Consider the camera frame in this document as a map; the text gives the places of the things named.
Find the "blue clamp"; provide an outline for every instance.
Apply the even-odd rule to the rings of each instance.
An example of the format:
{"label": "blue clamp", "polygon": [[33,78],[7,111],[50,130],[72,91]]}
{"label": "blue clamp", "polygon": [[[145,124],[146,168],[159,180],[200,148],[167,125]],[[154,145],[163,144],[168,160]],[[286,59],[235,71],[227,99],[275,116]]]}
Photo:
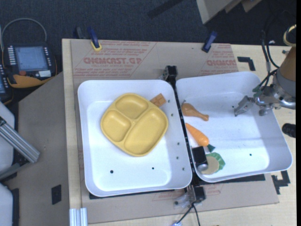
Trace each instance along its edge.
{"label": "blue clamp", "polygon": [[212,31],[211,34],[209,35],[209,38],[206,39],[206,42],[202,47],[202,50],[204,52],[206,53],[209,52],[209,49],[211,48],[211,44],[213,43],[216,37],[217,37],[217,33],[215,31]]}
{"label": "blue clamp", "polygon": [[94,32],[94,30],[91,27],[88,27],[87,30],[90,35],[91,45],[92,45],[93,49],[96,52],[100,51],[102,49],[102,46],[101,46],[100,42],[98,41],[96,33]]}

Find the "toy sink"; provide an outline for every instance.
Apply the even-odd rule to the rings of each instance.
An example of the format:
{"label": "toy sink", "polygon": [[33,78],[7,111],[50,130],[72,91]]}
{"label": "toy sink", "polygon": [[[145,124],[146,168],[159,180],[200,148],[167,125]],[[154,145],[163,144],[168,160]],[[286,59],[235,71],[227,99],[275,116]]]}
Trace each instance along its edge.
{"label": "toy sink", "polygon": [[[195,168],[200,179],[214,183],[286,170],[291,166],[292,155],[273,112],[259,116],[259,108],[253,106],[248,112],[234,116],[234,108],[245,95],[252,97],[252,89],[259,83],[259,78],[251,72],[176,82],[180,104],[190,103],[209,115],[208,121],[184,116],[184,122],[207,135],[215,147],[214,152],[225,162],[222,170],[211,175]],[[164,117],[148,102],[160,93],[167,101],[160,107],[168,121],[165,133],[162,133],[166,126]],[[137,102],[131,97],[133,94],[143,99]],[[189,157],[193,155],[190,146],[197,145],[188,134],[190,146],[186,146],[169,83],[161,80],[85,81],[79,86],[78,99],[85,183],[90,193],[107,197],[179,189],[191,183],[194,158]],[[136,108],[128,111],[128,104],[133,101]],[[137,146],[135,141],[136,137],[138,141],[143,139],[139,130],[134,130],[139,118],[156,121],[161,132],[154,133],[157,137],[145,136],[148,142],[143,147]],[[106,130],[108,122],[113,123],[113,127],[109,127],[116,130]]]}

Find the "yellow plate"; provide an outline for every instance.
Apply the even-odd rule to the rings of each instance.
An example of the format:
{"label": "yellow plate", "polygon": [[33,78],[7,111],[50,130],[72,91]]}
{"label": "yellow plate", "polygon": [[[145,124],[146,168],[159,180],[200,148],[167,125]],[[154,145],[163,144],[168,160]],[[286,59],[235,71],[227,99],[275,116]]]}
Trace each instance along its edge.
{"label": "yellow plate", "polygon": [[103,114],[103,134],[132,156],[147,155],[164,136],[168,119],[149,100],[134,93],[118,97]]}

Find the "wooden table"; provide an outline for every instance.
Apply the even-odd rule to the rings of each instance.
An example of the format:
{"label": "wooden table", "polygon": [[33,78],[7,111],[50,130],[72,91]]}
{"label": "wooden table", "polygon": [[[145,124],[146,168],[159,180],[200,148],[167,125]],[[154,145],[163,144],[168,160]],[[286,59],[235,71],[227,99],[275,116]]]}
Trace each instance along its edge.
{"label": "wooden table", "polygon": [[[232,45],[232,50],[236,58],[239,71],[249,71],[247,63],[240,63],[237,57],[250,57],[255,65],[257,74],[261,79],[266,76],[265,59],[260,46]],[[273,60],[279,65],[285,58],[283,49],[289,47],[271,47]],[[74,110],[74,91],[72,78],[72,59],[71,59],[71,40],[63,39],[63,80],[65,92],[65,115],[66,115],[66,137],[67,137],[67,157],[68,157],[68,179],[69,179],[69,202],[71,209],[82,207],[80,178],[79,178],[79,159],[76,137],[76,117]],[[275,110],[276,118],[282,126],[284,123],[296,123],[296,112],[281,108]],[[233,226],[233,225],[253,225],[253,226],[282,226],[296,225],[296,140],[285,135],[285,139],[293,155],[293,164],[288,170],[291,183],[288,187],[280,189],[280,203],[273,205],[263,205],[256,207],[234,208],[227,210],[206,211],[199,213],[202,226]],[[98,226],[146,226],[172,225],[181,215],[171,215],[163,217],[152,217],[133,219],[126,221],[108,222],[93,224]],[[190,213],[182,221],[184,225],[197,225],[196,216]]]}

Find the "beige round disc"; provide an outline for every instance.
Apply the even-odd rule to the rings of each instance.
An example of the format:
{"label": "beige round disc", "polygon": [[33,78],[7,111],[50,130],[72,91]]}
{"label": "beige round disc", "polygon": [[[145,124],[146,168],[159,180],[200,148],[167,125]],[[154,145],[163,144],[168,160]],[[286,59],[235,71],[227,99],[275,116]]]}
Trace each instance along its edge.
{"label": "beige round disc", "polygon": [[220,164],[217,161],[217,159],[212,156],[207,157],[207,163],[208,163],[208,168],[202,171],[202,174],[206,174],[206,175],[214,174],[215,172],[217,172],[218,168],[220,167]]}

